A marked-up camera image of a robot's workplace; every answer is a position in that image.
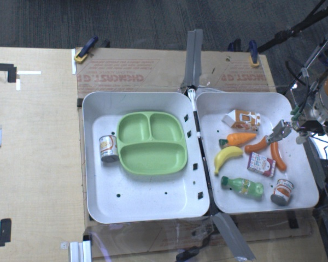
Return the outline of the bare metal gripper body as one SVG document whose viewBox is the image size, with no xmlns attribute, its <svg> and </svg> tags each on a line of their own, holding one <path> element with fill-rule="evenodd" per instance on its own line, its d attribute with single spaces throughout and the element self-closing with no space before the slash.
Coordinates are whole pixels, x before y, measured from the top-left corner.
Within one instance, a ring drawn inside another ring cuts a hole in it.
<svg viewBox="0 0 328 262">
<path fill-rule="evenodd" d="M 303 109 L 295 107 L 290 115 L 291 124 L 295 131 L 302 134 L 328 135 L 328 111 L 313 107 L 312 109 Z"/>
</svg>

